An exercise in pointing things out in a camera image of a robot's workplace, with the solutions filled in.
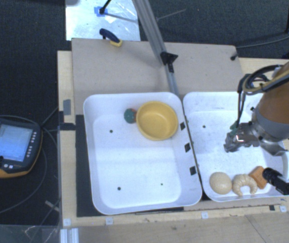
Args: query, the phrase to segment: white floor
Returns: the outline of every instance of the white floor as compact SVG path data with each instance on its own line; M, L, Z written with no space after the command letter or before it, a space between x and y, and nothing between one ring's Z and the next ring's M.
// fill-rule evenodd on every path
M97 38L101 28L124 41L140 41L138 16L132 0L112 0L105 11L99 8L107 0L66 0L66 39Z

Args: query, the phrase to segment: black clamp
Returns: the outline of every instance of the black clamp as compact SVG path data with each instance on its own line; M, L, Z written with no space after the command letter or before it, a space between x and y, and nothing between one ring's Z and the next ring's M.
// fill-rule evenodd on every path
M161 57L163 64L168 65L169 72L174 73L173 62L178 58L178 55L171 54L171 53L166 52L166 51L162 51L160 53L160 57Z

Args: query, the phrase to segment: yellow teach pendant casing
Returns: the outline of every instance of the yellow teach pendant casing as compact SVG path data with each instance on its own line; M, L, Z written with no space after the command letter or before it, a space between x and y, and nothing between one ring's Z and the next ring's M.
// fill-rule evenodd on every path
M0 178L28 174L42 146L42 131L36 123L0 118Z

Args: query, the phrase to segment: orange object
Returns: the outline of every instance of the orange object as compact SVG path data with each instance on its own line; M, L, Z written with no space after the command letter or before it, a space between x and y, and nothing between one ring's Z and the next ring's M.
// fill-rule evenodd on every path
M264 189L267 184L267 180L264 179L262 176L263 171L264 168L262 166L258 166L249 174L249 176L252 177L257 182L257 186L260 189Z
M275 75L289 71L289 62ZM259 112L268 120L281 124L289 124L289 82L263 95L259 103Z

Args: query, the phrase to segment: black cable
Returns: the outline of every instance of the black cable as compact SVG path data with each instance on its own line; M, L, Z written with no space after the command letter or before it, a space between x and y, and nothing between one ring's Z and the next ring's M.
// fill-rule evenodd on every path
M9 210L12 210L12 209L16 208L17 206L25 203L26 201L28 201L40 189L40 187L42 186L42 184L44 182L44 179L45 179L45 177L47 175L47 170L48 170L48 158L47 158L47 155L46 155L46 153L45 153L45 151L43 149L42 149L42 153L43 153L44 160L45 160L45 167L44 167L43 177L42 177L40 183L38 184L37 188L27 198L25 198L24 200L20 201L19 203L15 204L15 205L13 205L11 207L8 207L8 208L0 211L0 214L4 213L4 212L7 212Z
M270 90L273 90L273 89L275 89L277 87L280 87L280 86L286 84L287 82L289 82L289 77L284 79L284 80L282 80L282 81L280 81L280 82L278 82L278 83L275 83L272 86L269 86L269 88L267 88L267 89L263 89L262 91L263 92L269 92Z
M241 78L238 86L237 86L237 93L238 95L238 107L237 107L237 119L236 119L236 128L239 127L240 119L243 113L244 108L244 101L245 101L245 94L243 94L243 98L241 99L242 91L243 91L243 82L250 76L250 74L245 74L243 78Z
M33 123L33 124L36 124L38 125L38 123L30 120L30 119L27 119L27 118L24 118L24 117L19 117L19 116L15 116L15 115L8 115L8 114L3 114L3 115L0 115L0 118L16 118L16 119L21 119L21 120L25 120L27 122L30 122L30 123Z
M53 110L53 112L51 112L51 114L42 122L42 124L41 124L40 126L43 127L43 126L45 125L45 123L53 116L53 114L56 113L56 111L57 111L58 109L59 109L58 107L55 108L55 109Z
M236 47L236 48L237 48L237 49L245 49L245 48L257 47L257 46L263 46L263 45L278 43L278 42L284 41L285 39L288 39L288 38L289 38L289 36L288 36L288 37L285 37L285 38L273 40L273 41L271 41L271 42L259 43L259 44L253 44L253 45L247 45L247 46L238 46L238 47Z
M282 65L271 65L271 66L266 66L263 68L258 69L256 72L252 73L247 77L245 87L250 89L253 88L253 82L256 78L264 76L265 73L268 73L270 71L275 70L278 67L282 67Z
M50 133L50 131L48 129L44 128L44 127L42 128L42 130L45 131L49 135L49 137L52 139L52 141L53 141L54 145L56 146L56 148L58 148L58 144L57 144L55 138Z

